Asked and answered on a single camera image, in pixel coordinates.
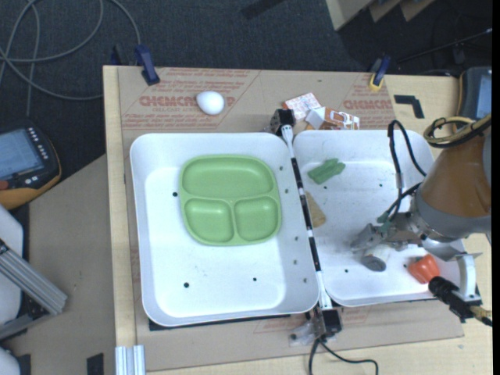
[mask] black carpet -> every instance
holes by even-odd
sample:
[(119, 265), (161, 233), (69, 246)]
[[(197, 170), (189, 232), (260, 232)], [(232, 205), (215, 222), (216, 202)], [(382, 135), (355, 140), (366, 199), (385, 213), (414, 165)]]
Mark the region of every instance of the black carpet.
[[(325, 0), (117, 0), (137, 24), (141, 42), (157, 66), (264, 70), (366, 71), (383, 54), (389, 73), (458, 76), (471, 66), (491, 65), (491, 34), (460, 48), (399, 62), (492, 27), (493, 0), (437, 0), (406, 22), (399, 8), (378, 23), (361, 12), (335, 31)], [(0, 0), (0, 48), (6, 52), (26, 0)], [(37, 0), (37, 57), (78, 46), (99, 20), (99, 0)], [(81, 49), (40, 62), (29, 116), (52, 139), (68, 177), (105, 153), (102, 65), (120, 44), (132, 60), (136, 34), (127, 15), (103, 0), (102, 24)], [(37, 22), (33, 10), (20, 21), (10, 58), (33, 57)], [(30, 66), (15, 62), (29, 76)], [(27, 114), (28, 86), (13, 69), (0, 74), (0, 125)]]

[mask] gray cable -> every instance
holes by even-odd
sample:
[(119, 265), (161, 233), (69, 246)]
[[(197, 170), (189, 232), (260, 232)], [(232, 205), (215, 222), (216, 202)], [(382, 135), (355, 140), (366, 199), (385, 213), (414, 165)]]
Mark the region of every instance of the gray cable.
[[(63, 100), (70, 100), (70, 101), (86, 102), (86, 101), (95, 100), (95, 99), (98, 99), (98, 98), (102, 97), (102, 94), (100, 94), (100, 95), (93, 95), (93, 96), (87, 96), (87, 97), (75, 97), (75, 96), (61, 95), (59, 93), (55, 93), (53, 91), (50, 91), (47, 88), (42, 87), (39, 84), (36, 84), (36, 83), (33, 82), (34, 65), (36, 63), (47, 62), (47, 61), (52, 61), (52, 60), (56, 60), (56, 59), (61, 59), (63, 57), (67, 57), (68, 55), (73, 54), (77, 50), (80, 50), (81, 48), (83, 48), (97, 34), (97, 32), (98, 32), (98, 30), (99, 30), (99, 28), (100, 28), (100, 26), (102, 24), (102, 17), (103, 17), (103, 14), (104, 14), (102, 0), (99, 0), (99, 3), (100, 3), (100, 15), (99, 15), (98, 23), (97, 23), (96, 27), (94, 28), (94, 30), (89, 34), (89, 36), (84, 41), (82, 41), (77, 46), (75, 46), (75, 47), (73, 47), (73, 48), (71, 48), (71, 49), (69, 49), (69, 50), (67, 50), (67, 51), (65, 51), (63, 53), (59, 53), (59, 54), (56, 54), (56, 55), (50, 55), (50, 56), (42, 57), (42, 58), (37, 58), (38, 45), (39, 45), (39, 41), (40, 41), (41, 29), (40, 29), (39, 15), (38, 15), (38, 11), (36, 10), (35, 3), (39, 2), (39, 1), (40, 0), (27, 0), (27, 4), (24, 6), (24, 9), (22, 10), (21, 14), (19, 14), (18, 19), (16, 21), (16, 24), (14, 25), (14, 28), (12, 29), (12, 33), (10, 35), (9, 42), (7, 44), (7, 49), (5, 51), (3, 51), (3, 49), (0, 48), (0, 60), (3, 61), (2, 68), (0, 70), (0, 85), (2, 83), (3, 73), (5, 72), (5, 65), (9, 66), (10, 69), (18, 77), (20, 77), (22, 80), (24, 80), (28, 84), (29, 88), (28, 88), (27, 116), (29, 116), (29, 113), (30, 113), (31, 88), (35, 88), (35, 89), (41, 91), (42, 93), (45, 93), (45, 94), (50, 95), (52, 97), (60, 98), (60, 99), (63, 99)], [(128, 20), (132, 24), (132, 27), (134, 28), (134, 32), (135, 32), (135, 35), (136, 35), (136, 38), (137, 38), (137, 44), (139, 45), (141, 43), (141, 36), (140, 36), (140, 33), (139, 33), (138, 26), (135, 23), (134, 18), (132, 17), (132, 15), (117, 0), (109, 0), (109, 1), (112, 4), (114, 4), (115, 6), (117, 6), (126, 15), (126, 17), (128, 18)], [(36, 21), (37, 21), (37, 33), (36, 33), (36, 40), (35, 40), (33, 58), (32, 59), (10, 58), (9, 57), (9, 53), (10, 53), (10, 49), (12, 47), (13, 39), (14, 39), (14, 37), (16, 35), (16, 32), (19, 29), (19, 26), (20, 26), (23, 18), (25, 17), (25, 15), (27, 14), (27, 12), (29, 10), (31, 10), (31, 9), (34, 10), (35, 18), (36, 18)], [(21, 73), (18, 70), (18, 68), (16, 67), (15, 63), (25, 63), (25, 64), (27, 63), (27, 64), (31, 64), (30, 76), (26, 77), (23, 73)]]

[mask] egg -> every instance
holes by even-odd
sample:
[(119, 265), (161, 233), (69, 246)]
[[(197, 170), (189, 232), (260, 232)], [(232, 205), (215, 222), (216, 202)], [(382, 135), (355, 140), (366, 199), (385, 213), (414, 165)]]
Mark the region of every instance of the egg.
[(196, 95), (199, 108), (211, 116), (220, 114), (224, 109), (224, 97), (218, 91), (202, 91)]

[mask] orange object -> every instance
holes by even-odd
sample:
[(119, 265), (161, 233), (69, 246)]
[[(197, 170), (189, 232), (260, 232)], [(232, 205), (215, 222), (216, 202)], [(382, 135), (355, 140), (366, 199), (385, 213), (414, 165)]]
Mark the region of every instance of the orange object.
[(438, 264), (431, 254), (417, 259), (409, 265), (408, 270), (421, 284), (428, 284), (432, 278), (440, 275)]

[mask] green divided plate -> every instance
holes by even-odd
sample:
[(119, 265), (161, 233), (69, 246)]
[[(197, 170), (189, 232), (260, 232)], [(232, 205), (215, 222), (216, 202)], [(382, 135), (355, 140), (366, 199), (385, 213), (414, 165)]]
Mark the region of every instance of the green divided plate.
[(199, 156), (183, 165), (179, 185), (184, 225), (201, 243), (261, 243), (280, 229), (277, 182), (260, 159), (247, 155)]

